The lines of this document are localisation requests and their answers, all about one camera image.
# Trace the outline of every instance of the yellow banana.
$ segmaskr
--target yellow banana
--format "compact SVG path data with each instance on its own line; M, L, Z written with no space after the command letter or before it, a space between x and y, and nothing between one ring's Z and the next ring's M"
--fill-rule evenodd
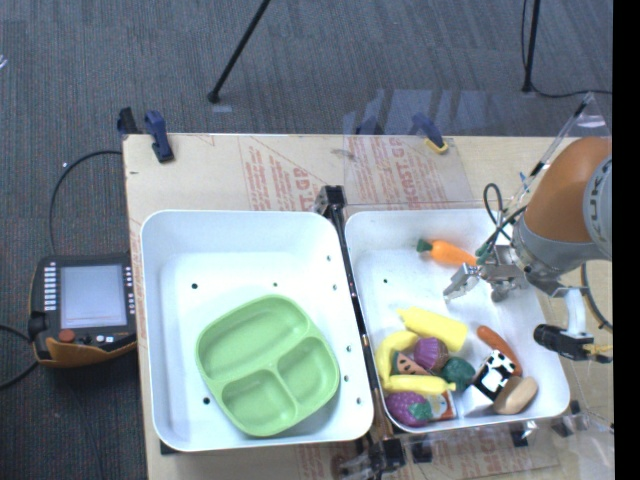
M464 345L469 328L459 320L415 306L398 309L398 314L409 331L423 338L438 338L451 352L457 352Z
M412 348L420 336L411 331L396 331L386 336L376 349L374 359L380 380L384 384L391 375L391 361L394 352L404 352Z
M382 382L382 388L388 393L413 391L422 396L439 395L446 391L455 391L456 383L447 382L435 375L390 375Z

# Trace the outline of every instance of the screen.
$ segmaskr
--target screen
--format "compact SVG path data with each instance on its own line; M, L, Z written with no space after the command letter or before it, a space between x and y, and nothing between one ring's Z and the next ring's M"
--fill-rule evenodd
M60 321L63 329L126 325L122 266L62 267Z

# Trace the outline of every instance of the gray fabric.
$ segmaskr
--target gray fabric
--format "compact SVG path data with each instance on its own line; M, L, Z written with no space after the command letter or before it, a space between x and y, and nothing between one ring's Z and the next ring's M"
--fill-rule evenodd
M534 0L524 34L524 0L272 0L212 105L261 1L0 0L0 323L26 331L63 164L120 149L124 107L141 128L158 110L170 132L353 133L373 117L404 133L422 111L443 134L548 136L580 101L521 90ZM612 43L613 0L541 0L534 85L611 90ZM612 97L597 102L612 129ZM127 249L120 161L92 158L65 179L59 253ZM0 330L0 382L31 359ZM3 478L99 478L89 432L104 478L146 476L135 353L38 367L0 390L0 406Z

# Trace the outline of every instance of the green plate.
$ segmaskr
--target green plate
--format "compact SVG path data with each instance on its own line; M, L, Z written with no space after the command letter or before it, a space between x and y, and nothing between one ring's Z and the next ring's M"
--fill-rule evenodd
M243 432L270 436L310 416L335 394L338 362L293 300L266 295L211 322L196 362L209 390Z

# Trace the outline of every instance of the black pole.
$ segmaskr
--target black pole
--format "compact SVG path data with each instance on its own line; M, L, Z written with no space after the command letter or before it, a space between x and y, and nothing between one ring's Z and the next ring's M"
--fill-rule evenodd
M218 103L220 101L220 96L218 95L218 93L220 92L220 89L222 88L222 85L224 84L225 80L229 76L229 73L231 73L231 70L233 69L234 64L238 60L238 57L240 57L242 50L244 49L245 45L249 41L251 34L253 34L253 30L256 28L256 25L258 25L260 18L262 18L264 11L267 10L269 2L271 2L271 0L262 1L262 3L260 4L260 7L258 8L258 12L256 12L256 15L251 20L251 23L249 23L249 27L247 28L244 35L242 36L242 39L240 39L240 43L238 43L236 50L233 52L233 55L231 56L231 59L229 59L229 62L227 63L227 67L224 68L224 71L222 72L222 75L218 79L216 86L213 88L213 91L211 91L207 95L207 99L211 103Z
M538 16L540 15L540 1L533 2L533 16L531 18L531 35L529 37L529 53L527 54L527 62L525 64L525 77L522 90L530 92L533 89L531 85L531 71L533 70L533 52L536 47L536 34L538 32Z

